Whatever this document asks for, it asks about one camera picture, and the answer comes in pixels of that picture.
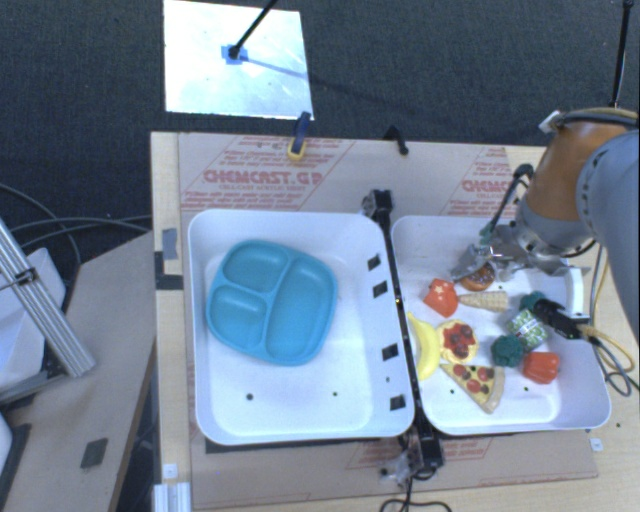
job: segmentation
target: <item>black metal bar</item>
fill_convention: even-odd
[[[264,19],[264,17],[269,14],[269,11],[273,8],[274,5],[278,3],[278,0],[270,0],[267,6],[262,9],[262,12],[258,15],[255,21],[251,24],[249,29],[244,33],[244,35],[240,38],[235,45],[229,48],[229,57],[234,60],[237,60],[238,55],[240,54],[240,48],[242,45],[249,39],[249,36],[253,33],[253,31],[260,25],[260,22]]]
[[[629,17],[633,0],[622,2],[622,26],[620,27],[620,42],[618,43],[618,56],[616,58],[616,76],[613,79],[613,94],[610,107],[618,108],[618,96],[620,96],[620,86],[622,83],[622,72],[624,71],[624,50],[627,45],[627,32],[629,30]]]

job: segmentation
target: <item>blue plate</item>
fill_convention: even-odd
[[[322,348],[336,305],[327,265],[283,245],[250,240],[225,256],[207,298],[211,332],[240,352],[299,365]]]

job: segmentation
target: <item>toy tomato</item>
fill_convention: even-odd
[[[524,376],[538,384],[549,384],[558,376],[560,357],[555,352],[530,352],[524,358]]]
[[[442,316],[449,317],[458,309],[458,294],[453,288],[453,283],[444,279],[434,279],[429,285],[429,293],[422,302]]]

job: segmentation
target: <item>cone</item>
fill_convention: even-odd
[[[507,292],[478,292],[460,295],[460,304],[471,306],[472,308],[488,309],[499,313],[509,308],[509,297]]]

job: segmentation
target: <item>white tray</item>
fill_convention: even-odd
[[[329,334],[308,363],[286,367],[219,342],[207,292],[236,243],[261,239],[327,264],[338,282]],[[414,417],[402,334],[380,228],[355,214],[209,210],[188,230],[198,425],[225,445],[391,437]],[[380,262],[369,270],[368,262]],[[374,298],[373,288],[388,291]],[[395,345],[397,355],[383,357]]]
[[[463,217],[403,217],[393,227],[393,244],[406,311],[434,327],[445,319],[422,303],[434,278],[447,279],[460,255],[478,239],[486,219]],[[494,282],[489,291],[505,290],[510,309],[492,313],[459,305],[451,318],[474,329],[479,350],[473,362],[491,365],[490,346],[507,334],[505,322],[518,311],[520,298],[534,290],[565,305],[569,313],[581,312],[582,275],[572,269],[564,277],[537,270],[518,271],[508,282]],[[469,293],[456,284],[458,293]],[[583,340],[569,341],[552,333],[538,350],[559,354],[561,371],[548,385],[536,384],[520,370],[506,368],[505,391],[493,414],[484,413],[453,380],[438,369],[420,385],[425,414],[439,430],[451,435],[498,434],[534,430],[595,428],[604,424],[611,403],[592,347]]]

